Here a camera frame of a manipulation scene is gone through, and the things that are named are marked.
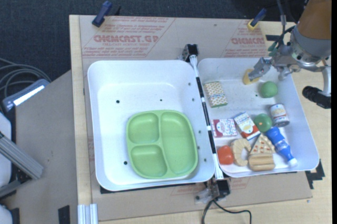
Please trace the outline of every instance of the white bottle cap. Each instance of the white bottle cap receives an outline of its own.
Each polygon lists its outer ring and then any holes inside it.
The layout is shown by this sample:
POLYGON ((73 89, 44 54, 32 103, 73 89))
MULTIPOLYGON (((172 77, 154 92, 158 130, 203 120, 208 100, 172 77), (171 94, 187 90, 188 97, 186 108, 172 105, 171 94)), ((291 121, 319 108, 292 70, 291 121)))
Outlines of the white bottle cap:
POLYGON ((296 158, 293 158, 293 159, 289 160, 289 161, 288 161, 288 165, 289 165, 290 167, 296 166, 296 165, 297 165, 297 159, 296 159, 296 158))

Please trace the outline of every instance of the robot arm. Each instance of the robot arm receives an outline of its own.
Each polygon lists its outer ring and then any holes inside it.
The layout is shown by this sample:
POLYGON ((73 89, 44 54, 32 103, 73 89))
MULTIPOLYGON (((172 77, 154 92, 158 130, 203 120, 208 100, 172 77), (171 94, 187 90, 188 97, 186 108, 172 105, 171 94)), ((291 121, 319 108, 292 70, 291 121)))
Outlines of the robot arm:
POLYGON ((260 58, 248 74, 250 81, 265 74, 271 66, 277 69, 279 80, 300 69, 322 72, 324 89, 307 86, 303 95, 324 108, 331 108, 331 66, 325 62, 331 55, 332 0, 309 0, 297 24, 284 30, 269 49, 271 58, 260 58), (290 33, 290 41, 283 38, 290 33))

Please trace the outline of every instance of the toy pizza slice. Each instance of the toy pizza slice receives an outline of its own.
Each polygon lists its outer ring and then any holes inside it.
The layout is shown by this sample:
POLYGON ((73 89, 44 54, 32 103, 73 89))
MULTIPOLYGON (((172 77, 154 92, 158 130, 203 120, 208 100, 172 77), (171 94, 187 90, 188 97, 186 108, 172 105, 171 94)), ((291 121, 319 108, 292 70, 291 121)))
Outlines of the toy pizza slice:
POLYGON ((248 165, 253 171, 268 171, 275 168, 273 158, 275 147, 263 134, 260 134, 248 156, 248 165))

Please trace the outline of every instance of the sponge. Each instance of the sponge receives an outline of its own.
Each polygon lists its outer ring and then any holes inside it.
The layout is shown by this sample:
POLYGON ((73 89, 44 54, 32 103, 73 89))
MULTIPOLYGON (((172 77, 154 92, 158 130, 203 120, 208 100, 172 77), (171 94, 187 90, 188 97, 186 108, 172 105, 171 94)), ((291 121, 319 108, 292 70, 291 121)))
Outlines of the sponge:
POLYGON ((260 77, 257 77, 257 78, 255 78, 255 79, 253 79, 252 81, 249 79, 249 77, 248 77, 248 74, 250 73, 250 72, 252 72, 253 71, 253 69, 248 69, 248 70, 246 70, 246 72, 245 72, 245 74, 244 74, 244 76, 243 76, 243 79, 242 79, 242 81, 243 81, 243 83, 245 84, 245 85, 247 85, 247 84, 251 84, 251 83, 255 83, 255 82, 257 82, 259 79, 260 79, 260 77))

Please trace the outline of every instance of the red tomato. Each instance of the red tomato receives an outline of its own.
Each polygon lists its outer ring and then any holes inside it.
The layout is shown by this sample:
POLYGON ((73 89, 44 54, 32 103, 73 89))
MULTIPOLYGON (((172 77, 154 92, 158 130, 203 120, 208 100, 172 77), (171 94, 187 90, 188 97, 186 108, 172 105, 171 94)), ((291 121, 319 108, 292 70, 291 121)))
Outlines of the red tomato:
POLYGON ((232 150, 228 145, 224 145, 217 150, 217 157, 219 158, 219 163, 223 165, 232 164, 234 161, 232 150))

